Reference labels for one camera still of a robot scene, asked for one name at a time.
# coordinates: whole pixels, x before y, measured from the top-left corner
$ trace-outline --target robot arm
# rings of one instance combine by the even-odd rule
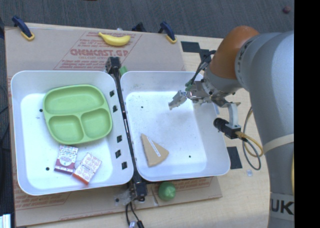
[[[213,102],[229,110],[226,136],[236,138],[237,105],[225,97],[240,88],[249,92],[270,178],[269,228],[295,226],[292,165],[294,157],[294,32],[259,34],[248,26],[234,28],[221,42],[202,81],[192,82],[184,98]],[[218,128],[221,123],[215,121]]]

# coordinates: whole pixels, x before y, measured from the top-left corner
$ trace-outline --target brown triangular wedge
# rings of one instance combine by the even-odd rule
[[[141,134],[141,139],[149,167],[155,166],[167,158],[169,154],[167,149],[155,143],[145,134]]]

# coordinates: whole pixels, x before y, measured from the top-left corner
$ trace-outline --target white tray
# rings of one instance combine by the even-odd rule
[[[75,166],[86,152],[102,160],[97,173],[86,186],[71,175],[54,171],[60,144],[47,128],[42,109],[44,95],[51,89],[75,84],[91,84],[105,95],[113,126],[104,138],[74,145],[78,147]],[[127,183],[134,168],[114,79],[95,71],[22,71],[11,80],[17,179],[30,195],[46,195]]]
[[[230,169],[223,133],[213,125],[217,113],[212,103],[197,107],[187,100],[169,109],[168,103],[178,90],[185,91],[194,74],[130,71],[121,78],[137,169],[148,181],[219,176]],[[148,166],[141,133],[169,151],[163,162]]]

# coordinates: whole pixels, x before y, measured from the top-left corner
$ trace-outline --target gray floor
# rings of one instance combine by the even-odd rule
[[[0,0],[0,17],[7,26],[14,25],[14,15],[25,22],[108,29],[121,27],[124,30],[131,30],[142,22],[149,32],[158,32],[164,20],[175,34],[223,38],[231,29],[244,24],[260,33],[293,30],[294,1]],[[286,5],[291,8],[289,13],[283,12]],[[0,85],[6,88],[4,45],[0,39]],[[4,164],[4,176],[0,180],[0,215],[14,211],[7,104],[7,96],[0,89],[0,143]]]

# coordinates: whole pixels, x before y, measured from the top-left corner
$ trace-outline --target cardboard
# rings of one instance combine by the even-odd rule
[[[15,225],[22,227],[125,211],[125,207],[115,201],[115,196],[123,193],[126,185],[44,196],[31,196],[21,190],[17,178],[10,81],[13,75],[23,70],[103,71],[109,56],[119,56],[122,66],[128,70],[185,71],[179,44],[169,43],[165,34],[26,24],[35,35],[33,41],[23,38],[17,27],[5,28]],[[130,34],[131,40],[125,46],[108,46],[98,32],[116,36]],[[145,202],[136,203],[136,208],[222,197],[217,177],[173,183],[176,197],[172,201],[159,199],[159,183],[148,184]]]

